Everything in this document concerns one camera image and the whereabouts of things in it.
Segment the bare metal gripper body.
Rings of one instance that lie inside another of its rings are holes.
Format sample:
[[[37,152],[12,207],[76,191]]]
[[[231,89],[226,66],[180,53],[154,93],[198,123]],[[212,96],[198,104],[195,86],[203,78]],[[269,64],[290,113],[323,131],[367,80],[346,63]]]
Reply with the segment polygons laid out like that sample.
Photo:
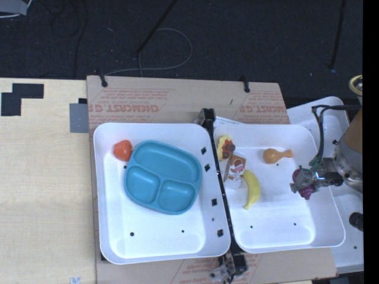
[[[363,193],[362,173],[350,165],[343,157],[324,157],[322,158],[322,162],[325,168],[323,177],[326,183],[334,186],[345,184]]]

